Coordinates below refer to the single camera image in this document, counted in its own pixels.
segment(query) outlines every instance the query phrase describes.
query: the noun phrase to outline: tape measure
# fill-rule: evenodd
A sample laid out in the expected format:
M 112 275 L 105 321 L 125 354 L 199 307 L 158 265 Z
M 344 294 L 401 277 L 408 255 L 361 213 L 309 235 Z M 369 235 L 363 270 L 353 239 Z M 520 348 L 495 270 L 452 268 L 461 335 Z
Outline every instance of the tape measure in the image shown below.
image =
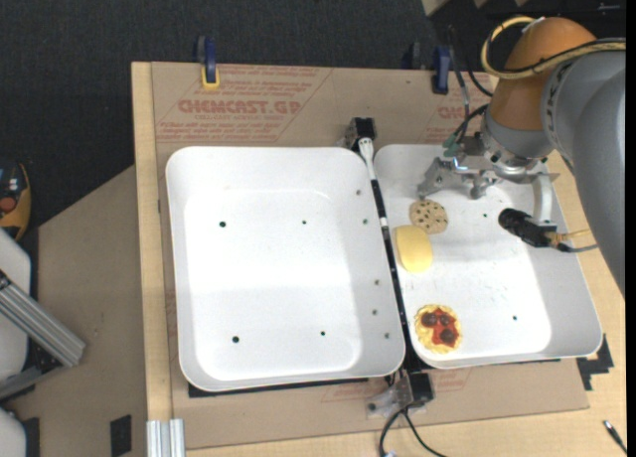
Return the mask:
M 31 187 L 22 164 L 0 157 L 0 227 L 16 240 L 27 230 Z

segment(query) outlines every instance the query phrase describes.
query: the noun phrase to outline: wooden table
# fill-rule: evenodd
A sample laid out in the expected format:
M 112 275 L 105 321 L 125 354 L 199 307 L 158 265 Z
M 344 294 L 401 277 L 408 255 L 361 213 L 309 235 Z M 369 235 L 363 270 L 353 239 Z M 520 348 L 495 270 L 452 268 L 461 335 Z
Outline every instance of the wooden table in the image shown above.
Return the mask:
M 150 63 L 132 64 L 132 89 L 147 410 L 148 419 L 167 421 L 173 418 L 173 406 Z M 551 170 L 565 173 L 558 157 L 551 157 L 549 166 Z M 586 227 L 571 176 L 561 175 L 555 185 L 568 227 Z M 609 374 L 593 377 L 593 390 L 588 393 L 590 409 L 427 426 L 421 434 L 429 446 L 449 456 L 622 455 L 602 422 L 611 421 L 627 441 L 625 301 L 598 251 L 582 255 L 580 262 L 614 361 Z M 378 439 L 379 433 L 374 431 L 200 449 L 189 451 L 188 455 L 375 456 Z M 392 429 L 386 446 L 400 457 L 425 455 L 410 431 L 404 428 Z

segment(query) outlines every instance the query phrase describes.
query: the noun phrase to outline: pen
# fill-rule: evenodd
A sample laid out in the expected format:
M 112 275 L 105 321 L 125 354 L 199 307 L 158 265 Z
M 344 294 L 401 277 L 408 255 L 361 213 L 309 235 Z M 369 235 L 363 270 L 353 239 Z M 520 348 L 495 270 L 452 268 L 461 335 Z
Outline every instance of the pen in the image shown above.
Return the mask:
M 607 420 L 604 420 L 603 424 L 605 425 L 607 432 L 609 432 L 609 435 L 612 436 L 612 439 L 616 441 L 616 444 L 618 444 L 618 446 L 620 446 L 623 449 L 623 452 L 627 454 L 627 447 L 625 446 L 625 444 L 623 443 L 623 440 L 618 435 L 618 431 Z

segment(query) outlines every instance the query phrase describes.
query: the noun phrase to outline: black floor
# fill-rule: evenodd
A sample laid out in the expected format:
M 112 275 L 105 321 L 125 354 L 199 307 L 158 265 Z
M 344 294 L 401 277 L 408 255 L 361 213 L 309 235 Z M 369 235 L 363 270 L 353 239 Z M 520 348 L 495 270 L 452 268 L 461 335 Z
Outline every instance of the black floor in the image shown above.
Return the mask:
M 593 13 L 600 4 L 622 11 Z M 1 0 L 0 157 L 23 162 L 41 224 L 134 162 L 130 63 L 192 59 L 199 35 L 222 63 L 399 69 L 455 27 L 469 63 L 499 20 L 561 14 L 597 37 L 626 36 L 626 0 Z

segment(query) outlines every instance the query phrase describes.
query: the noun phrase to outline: toy pizza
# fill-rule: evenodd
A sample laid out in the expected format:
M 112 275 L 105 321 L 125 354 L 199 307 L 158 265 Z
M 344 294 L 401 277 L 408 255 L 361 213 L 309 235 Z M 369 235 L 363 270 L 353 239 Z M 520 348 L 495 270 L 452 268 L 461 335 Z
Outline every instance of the toy pizza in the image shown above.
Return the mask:
M 426 305 L 417 311 L 415 332 L 422 345 L 439 354 L 455 351 L 461 344 L 457 314 L 443 305 Z

